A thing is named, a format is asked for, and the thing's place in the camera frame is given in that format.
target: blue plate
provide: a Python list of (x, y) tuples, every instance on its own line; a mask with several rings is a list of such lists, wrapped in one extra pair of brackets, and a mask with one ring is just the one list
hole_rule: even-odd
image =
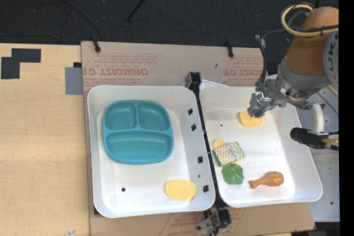
[(117, 162), (161, 162), (173, 150), (170, 117), (155, 102), (115, 102), (107, 107), (103, 117), (103, 141), (106, 151)]

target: wooden surface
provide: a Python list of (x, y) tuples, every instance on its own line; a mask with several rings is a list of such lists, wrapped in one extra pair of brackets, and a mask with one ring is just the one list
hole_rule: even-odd
[(89, 235), (83, 97), (65, 94), (80, 46), (0, 44), (0, 57), (11, 48), (40, 48), (41, 63), (0, 80), (0, 235)]

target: yellow food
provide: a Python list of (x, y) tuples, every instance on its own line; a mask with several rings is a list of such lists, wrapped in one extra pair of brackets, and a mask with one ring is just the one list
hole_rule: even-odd
[(212, 147), (213, 149), (218, 148), (219, 146), (223, 146), (223, 145), (227, 145), (227, 142), (221, 140), (221, 139), (217, 139), (215, 140), (215, 142), (213, 143)]
[(261, 126), (264, 123), (264, 116), (259, 118), (251, 117), (248, 115), (247, 111), (240, 112), (240, 120), (243, 126), (246, 128), (254, 128)]
[(167, 196), (178, 201), (189, 201), (196, 193), (195, 184), (190, 180), (171, 180), (166, 182)]

